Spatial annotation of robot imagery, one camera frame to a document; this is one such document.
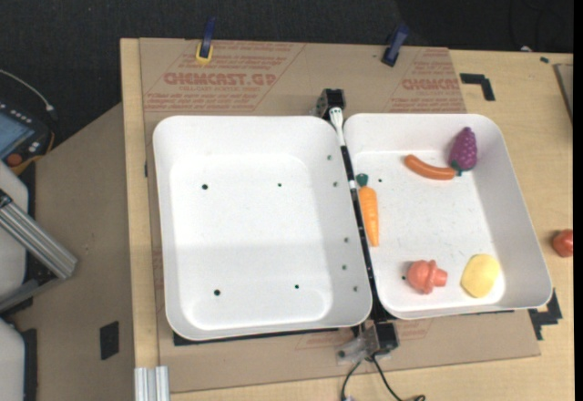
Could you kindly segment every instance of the blue clamp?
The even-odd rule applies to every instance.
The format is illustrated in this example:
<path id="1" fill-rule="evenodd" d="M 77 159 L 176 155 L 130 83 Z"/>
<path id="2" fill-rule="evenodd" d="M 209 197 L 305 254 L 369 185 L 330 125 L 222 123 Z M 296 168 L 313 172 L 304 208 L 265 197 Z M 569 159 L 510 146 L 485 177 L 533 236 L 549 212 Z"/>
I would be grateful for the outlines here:
<path id="1" fill-rule="evenodd" d="M 397 62 L 397 58 L 399 57 L 399 49 L 408 36 L 409 27 L 405 24 L 400 24 L 396 30 L 394 30 L 393 34 L 391 35 L 391 40 L 389 41 L 389 46 L 384 50 L 383 54 L 382 61 L 386 65 L 391 67 L 394 66 L 394 64 Z"/>
<path id="2" fill-rule="evenodd" d="M 197 46 L 196 58 L 202 64 L 207 64 L 212 59 L 212 34 L 215 31 L 216 17 L 209 17 L 207 24 L 204 27 L 204 35 L 202 41 Z"/>

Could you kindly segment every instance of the wooden edge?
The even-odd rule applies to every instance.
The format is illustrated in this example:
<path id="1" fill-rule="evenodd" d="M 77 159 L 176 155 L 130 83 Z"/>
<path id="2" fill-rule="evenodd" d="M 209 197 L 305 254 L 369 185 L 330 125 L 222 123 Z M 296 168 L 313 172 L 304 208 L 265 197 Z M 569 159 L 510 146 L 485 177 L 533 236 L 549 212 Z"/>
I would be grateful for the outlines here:
<path id="1" fill-rule="evenodd" d="M 121 86 L 126 141 L 129 260 L 136 367 L 159 365 L 154 295 L 146 140 L 142 106 L 139 40 L 120 40 Z"/>

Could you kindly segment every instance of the cardboard sheet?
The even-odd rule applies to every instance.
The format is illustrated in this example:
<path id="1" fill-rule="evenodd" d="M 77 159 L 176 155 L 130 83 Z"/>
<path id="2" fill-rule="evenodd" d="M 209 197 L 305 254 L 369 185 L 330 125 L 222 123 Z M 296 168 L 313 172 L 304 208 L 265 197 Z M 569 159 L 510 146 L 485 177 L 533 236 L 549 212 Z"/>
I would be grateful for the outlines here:
<path id="1" fill-rule="evenodd" d="M 344 115 L 465 112 L 449 51 L 401 49 L 395 67 L 384 46 L 215 41 L 206 66 L 198 41 L 140 39 L 152 253 L 160 363 L 173 393 L 345 375 L 336 348 L 350 329 L 175 345 L 164 311 L 158 195 L 151 136 L 174 114 L 305 115 L 325 88 L 342 88 Z M 400 346 L 387 370 L 539 355 L 527 311 L 396 321 Z"/>

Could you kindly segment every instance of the toy food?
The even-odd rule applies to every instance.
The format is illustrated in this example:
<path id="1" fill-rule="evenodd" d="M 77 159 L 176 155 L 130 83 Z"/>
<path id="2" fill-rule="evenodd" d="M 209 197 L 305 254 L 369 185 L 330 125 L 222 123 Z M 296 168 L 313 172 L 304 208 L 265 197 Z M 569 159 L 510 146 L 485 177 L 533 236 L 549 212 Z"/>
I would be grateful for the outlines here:
<path id="1" fill-rule="evenodd" d="M 418 159 L 415 155 L 407 155 L 404 158 L 404 164 L 411 171 L 416 172 L 424 178 L 434 180 L 450 180 L 453 179 L 456 171 L 453 168 L 438 168 L 432 166 Z"/>
<path id="2" fill-rule="evenodd" d="M 358 190 L 358 200 L 361 204 L 364 230 L 371 245 L 377 246 L 379 245 L 379 210 L 376 191 L 366 185 L 368 183 L 366 174 L 357 175 L 356 182 L 361 186 Z"/>
<path id="3" fill-rule="evenodd" d="M 500 264 L 487 253 L 474 255 L 465 266 L 462 274 L 462 287 L 472 297 L 485 297 L 500 273 Z"/>
<path id="4" fill-rule="evenodd" d="M 447 272 L 437 268 L 435 260 L 418 260 L 409 267 L 407 281 L 416 290 L 429 294 L 434 286 L 445 286 Z"/>
<path id="5" fill-rule="evenodd" d="M 553 239 L 553 249 L 561 257 L 573 256 L 573 230 L 563 230 Z"/>
<path id="6" fill-rule="evenodd" d="M 455 137 L 454 146 L 449 153 L 447 164 L 461 176 L 463 171 L 472 169 L 477 163 L 476 134 L 470 128 L 464 128 Z"/>

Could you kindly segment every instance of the toy carrot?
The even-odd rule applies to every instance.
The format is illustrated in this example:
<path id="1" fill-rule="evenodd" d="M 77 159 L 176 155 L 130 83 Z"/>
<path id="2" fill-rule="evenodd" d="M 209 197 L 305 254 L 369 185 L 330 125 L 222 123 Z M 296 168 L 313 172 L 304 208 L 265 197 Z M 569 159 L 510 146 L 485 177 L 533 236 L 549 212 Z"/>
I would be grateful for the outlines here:
<path id="1" fill-rule="evenodd" d="M 363 214 L 364 230 L 371 245 L 377 246 L 379 245 L 379 210 L 376 192 L 366 185 L 368 183 L 366 174 L 357 175 L 356 182 L 361 186 L 358 190 L 358 199 Z"/>

